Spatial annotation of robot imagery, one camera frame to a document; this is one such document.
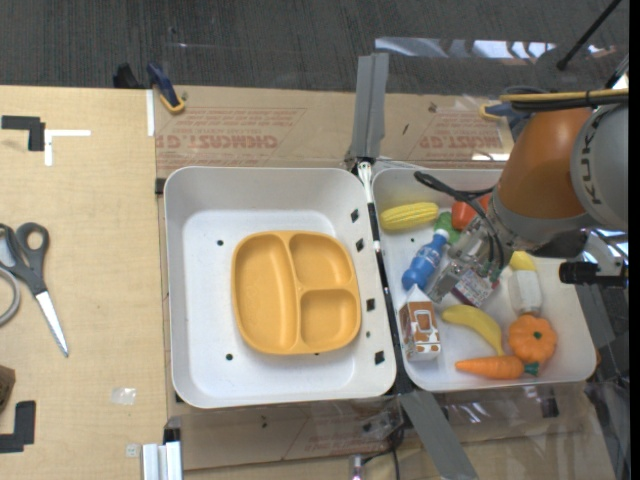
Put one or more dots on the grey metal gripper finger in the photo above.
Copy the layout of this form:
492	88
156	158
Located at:
461	246
445	282

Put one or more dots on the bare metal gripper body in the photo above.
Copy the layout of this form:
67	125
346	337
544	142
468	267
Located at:
485	250

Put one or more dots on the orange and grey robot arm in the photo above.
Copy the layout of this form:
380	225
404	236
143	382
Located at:
545	178

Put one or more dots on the blue bottle white cap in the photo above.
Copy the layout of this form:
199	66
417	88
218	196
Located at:
422	263

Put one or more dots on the purple and white packet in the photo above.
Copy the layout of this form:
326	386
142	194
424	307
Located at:
475	290

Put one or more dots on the red orange pepper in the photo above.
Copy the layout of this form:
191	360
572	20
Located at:
462	214

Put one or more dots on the yellow banana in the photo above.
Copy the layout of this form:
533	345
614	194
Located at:
477	320

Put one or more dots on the brown and white milk carton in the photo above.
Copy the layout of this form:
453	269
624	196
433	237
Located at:
420	328

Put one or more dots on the white bottle yellow cap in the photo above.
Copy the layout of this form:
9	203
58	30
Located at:
525	288

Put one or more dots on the yellow corn cob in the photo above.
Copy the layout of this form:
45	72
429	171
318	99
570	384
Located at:
407	216

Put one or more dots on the white plastic tray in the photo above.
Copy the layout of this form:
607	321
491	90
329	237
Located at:
470	375
205	288

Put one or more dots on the orange carrot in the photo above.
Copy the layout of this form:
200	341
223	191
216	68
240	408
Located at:
492	367

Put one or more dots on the orange pumpkin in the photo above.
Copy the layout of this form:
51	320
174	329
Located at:
531	339

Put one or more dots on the orange divided plate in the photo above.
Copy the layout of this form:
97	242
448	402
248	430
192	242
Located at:
270	288

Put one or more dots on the brown cardboard board red print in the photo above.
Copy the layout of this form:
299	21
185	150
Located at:
240	138

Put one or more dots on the black cylinder on white bracket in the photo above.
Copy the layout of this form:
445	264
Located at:
580	272

